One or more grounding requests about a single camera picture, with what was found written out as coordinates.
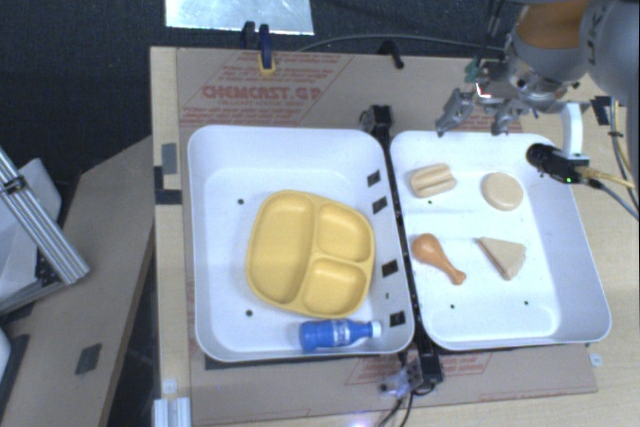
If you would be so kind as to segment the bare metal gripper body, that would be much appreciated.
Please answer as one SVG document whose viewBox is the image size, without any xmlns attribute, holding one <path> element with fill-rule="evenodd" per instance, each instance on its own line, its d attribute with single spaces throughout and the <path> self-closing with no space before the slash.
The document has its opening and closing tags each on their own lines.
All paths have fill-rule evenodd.
<svg viewBox="0 0 640 427">
<path fill-rule="evenodd" d="M 476 102 L 485 110 L 558 112 L 570 89 L 569 81 L 551 80 L 521 62 L 471 62 L 468 82 Z"/>
</svg>

